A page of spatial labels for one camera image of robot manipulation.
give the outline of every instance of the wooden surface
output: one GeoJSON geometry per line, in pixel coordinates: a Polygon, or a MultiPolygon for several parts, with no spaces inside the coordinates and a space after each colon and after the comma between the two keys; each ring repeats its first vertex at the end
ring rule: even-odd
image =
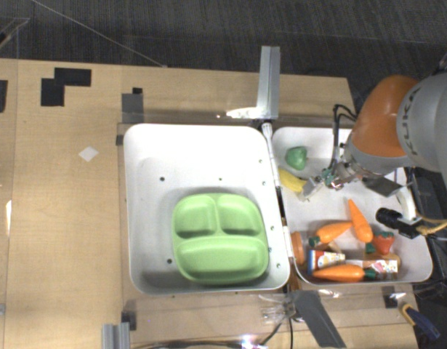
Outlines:
{"type": "MultiPolygon", "coordinates": [[[[11,185],[6,184],[11,191],[0,195],[0,211],[12,196],[7,312],[4,335],[0,320],[0,349],[2,337],[5,349],[100,348],[102,325],[117,324],[123,308],[115,145],[121,93],[142,87],[146,112],[220,114],[255,105],[258,75],[10,60],[0,60],[0,66],[0,79],[8,78],[17,89],[17,108],[15,103],[12,107],[14,95],[9,92],[8,107],[0,114],[4,163],[0,176],[12,179],[11,185]],[[53,78],[54,67],[92,69],[91,87],[66,87],[65,107],[41,107],[41,78],[53,78]],[[88,146],[99,151],[90,162],[78,155],[88,146]]],[[[280,95],[280,111],[286,115],[330,117],[334,103],[352,107],[345,79],[282,76],[280,95]]],[[[8,238],[1,237],[0,244],[8,248],[8,238]]],[[[5,266],[6,259],[0,261],[5,266]]],[[[157,315],[167,304],[141,298],[145,311],[157,315]]],[[[181,303],[191,311],[198,300],[186,305],[182,298],[181,303]]],[[[331,317],[348,346],[373,348],[370,340],[380,337],[381,348],[393,347],[392,342],[403,343],[399,348],[415,348],[412,328],[397,310],[385,310],[380,301],[375,296],[372,304],[362,302],[362,309],[331,307],[331,317]],[[384,328],[391,337],[382,336],[384,328]]],[[[215,306],[225,327],[202,316],[203,310],[193,310],[201,319],[194,325],[206,324],[215,337],[231,330],[239,334],[237,323],[245,313],[253,313],[254,332],[269,332],[271,326],[260,323],[259,305],[252,301],[247,306],[253,310],[236,313],[237,321],[215,306]]],[[[167,337],[170,328],[165,323],[162,314],[150,327],[150,337],[167,337]]],[[[314,348],[307,327],[299,324],[296,329],[300,330],[296,348],[314,348]]],[[[289,336],[283,330],[286,327],[270,341],[271,348],[286,347],[289,336]]]]}

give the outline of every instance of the white paper scrap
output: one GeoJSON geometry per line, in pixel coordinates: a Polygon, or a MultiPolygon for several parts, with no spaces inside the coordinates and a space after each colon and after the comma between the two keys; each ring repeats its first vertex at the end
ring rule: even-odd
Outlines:
{"type": "Polygon", "coordinates": [[[99,151],[97,151],[96,149],[94,149],[91,146],[88,146],[87,148],[85,148],[84,150],[82,150],[82,152],[79,153],[79,156],[82,157],[82,159],[84,159],[85,161],[91,161],[97,154],[99,153],[99,151]]]}

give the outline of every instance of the toy carrot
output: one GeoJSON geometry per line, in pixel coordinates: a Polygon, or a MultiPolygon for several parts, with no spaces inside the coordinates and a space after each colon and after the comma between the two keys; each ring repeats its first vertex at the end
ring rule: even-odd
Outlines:
{"type": "Polygon", "coordinates": [[[332,240],[343,234],[347,229],[353,226],[350,221],[336,222],[334,224],[322,226],[317,230],[315,236],[309,238],[309,245],[315,247],[317,244],[330,243],[332,240]]]}
{"type": "Polygon", "coordinates": [[[302,247],[302,238],[299,231],[294,231],[293,233],[291,233],[291,243],[293,245],[293,252],[294,256],[296,257],[297,264],[304,264],[304,247],[302,247]]]}
{"type": "Polygon", "coordinates": [[[380,254],[389,254],[390,248],[395,241],[395,235],[390,231],[375,233],[371,243],[380,254]]]}
{"type": "Polygon", "coordinates": [[[374,238],[374,233],[371,230],[369,222],[364,217],[362,212],[357,208],[352,199],[347,201],[349,210],[351,212],[351,219],[353,220],[354,231],[359,239],[364,243],[369,243],[374,238]]]}
{"type": "Polygon", "coordinates": [[[376,272],[372,269],[364,270],[358,265],[344,264],[330,268],[315,270],[312,273],[316,278],[328,279],[335,282],[356,283],[365,278],[375,279],[376,272]]]}

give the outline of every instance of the green plate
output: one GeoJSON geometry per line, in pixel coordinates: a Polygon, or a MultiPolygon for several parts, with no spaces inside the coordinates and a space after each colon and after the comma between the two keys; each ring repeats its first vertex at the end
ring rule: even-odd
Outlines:
{"type": "Polygon", "coordinates": [[[200,284],[240,284],[268,266],[265,227],[257,206],[235,194],[198,194],[173,211],[174,256],[181,274],[200,284]]]}

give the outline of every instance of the gray carpet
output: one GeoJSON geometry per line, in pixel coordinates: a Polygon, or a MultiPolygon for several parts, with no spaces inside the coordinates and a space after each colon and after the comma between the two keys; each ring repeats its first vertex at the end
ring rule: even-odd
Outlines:
{"type": "MultiPolygon", "coordinates": [[[[447,0],[38,1],[169,67],[258,71],[260,47],[280,46],[282,73],[345,76],[357,109],[383,77],[423,79],[447,50],[447,0]]],[[[32,1],[0,0],[0,30],[13,17],[31,21],[0,57],[152,65],[32,1]]],[[[420,305],[443,332],[431,348],[447,348],[443,297],[420,305]]]]}

